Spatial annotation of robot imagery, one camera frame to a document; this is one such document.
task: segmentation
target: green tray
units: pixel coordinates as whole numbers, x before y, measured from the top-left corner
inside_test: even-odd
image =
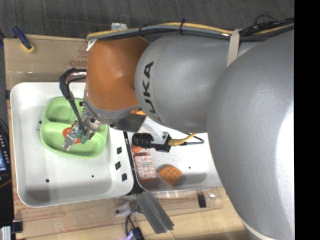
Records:
[[[83,107],[79,105],[79,102],[82,100],[76,98],[75,104],[81,115]],[[108,135],[108,126],[104,124],[100,125],[98,131],[85,144],[75,144],[70,151],[62,147],[65,141],[62,132],[71,127],[75,120],[77,117],[66,98],[52,99],[45,109],[41,123],[40,136],[43,145],[55,153],[79,158],[94,158],[101,154],[105,149]]]

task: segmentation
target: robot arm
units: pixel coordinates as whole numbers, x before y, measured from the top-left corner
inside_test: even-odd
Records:
[[[93,33],[89,40],[111,41],[98,40],[89,52],[83,122],[115,126],[140,108],[160,125],[208,133],[219,177],[250,238],[294,239],[294,31],[292,22],[277,27],[242,36],[228,67],[228,31],[167,24]],[[170,34],[151,44],[129,39],[155,29]],[[130,66],[117,67],[127,59]]]

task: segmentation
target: black connector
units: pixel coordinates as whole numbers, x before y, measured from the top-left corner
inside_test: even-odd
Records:
[[[138,227],[138,226],[135,227],[132,230],[132,233],[133,233],[134,237],[136,238],[136,240],[145,240],[144,236],[142,235],[140,227]]]
[[[154,148],[156,151],[168,153],[171,149],[171,145],[168,144],[169,140],[171,140],[171,137],[168,134],[164,144],[153,143],[154,138],[150,133],[135,133],[132,136],[132,145],[145,149]]]

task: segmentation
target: black square hole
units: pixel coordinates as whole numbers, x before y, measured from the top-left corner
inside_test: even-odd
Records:
[[[119,155],[122,152],[122,147],[118,147],[116,149],[116,154]]]
[[[115,164],[115,169],[118,170],[121,167],[120,161]]]
[[[121,177],[123,182],[128,178],[126,173],[122,174]]]

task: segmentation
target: cable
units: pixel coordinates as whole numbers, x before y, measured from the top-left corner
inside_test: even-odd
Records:
[[[288,18],[282,21],[268,21],[259,23],[243,29],[240,40],[243,42],[263,41],[293,28],[294,18]],[[94,39],[117,40],[142,35],[174,34],[182,32],[184,35],[229,40],[233,30],[196,23],[184,22],[182,25],[181,22],[170,22],[139,28],[94,32],[87,36],[87,41]]]
[[[129,214],[129,215],[125,218],[125,228],[124,228],[124,230],[125,230],[125,235],[126,235],[126,236],[129,236],[129,231],[128,231],[128,222],[129,222],[129,220],[130,220],[131,225],[133,226],[133,228],[134,228],[134,229],[136,228],[135,225],[132,223],[132,220],[130,219],[131,214]]]
[[[269,16],[269,15],[265,15],[265,14],[261,14],[261,15],[259,15],[259,16],[257,16],[257,17],[255,18],[255,24],[258,24],[258,19],[261,18],[261,17],[270,18],[270,19],[273,19],[274,21],[278,22],[278,20],[275,19],[274,17],[271,17],[271,16]]]
[[[192,134],[190,134],[189,136],[187,136],[187,137],[185,137],[185,138],[181,138],[181,139],[174,139],[174,138],[172,138],[172,139],[169,140],[168,145],[174,146],[174,147],[176,147],[176,146],[178,146],[178,145],[182,145],[182,144],[184,144],[187,140],[193,138],[194,136],[196,136],[196,133],[192,133]]]
[[[80,80],[80,79],[83,79],[84,77],[82,76],[82,77],[72,79],[72,80],[69,80],[68,82],[66,82],[66,79],[68,76],[70,76],[73,73],[80,73],[80,72],[86,72],[86,70],[85,69],[76,69],[75,67],[68,69],[66,72],[64,72],[59,77],[59,83],[60,83],[59,87],[60,87],[60,90],[61,90],[63,96],[69,101],[71,108],[72,108],[74,114],[76,115],[76,118],[77,118],[78,124],[79,124],[79,130],[82,130],[83,135],[86,135],[87,130],[85,129],[84,122],[82,121],[82,119],[79,115],[77,106],[75,104],[75,98],[69,89],[70,83],[77,81],[77,80]]]
[[[205,140],[202,139],[202,138],[199,138],[198,136],[193,136],[195,139],[199,140],[199,141],[196,141],[196,142],[189,142],[189,141],[186,141],[185,143],[183,143],[181,146],[183,145],[197,145],[197,144],[203,144],[205,143]]]

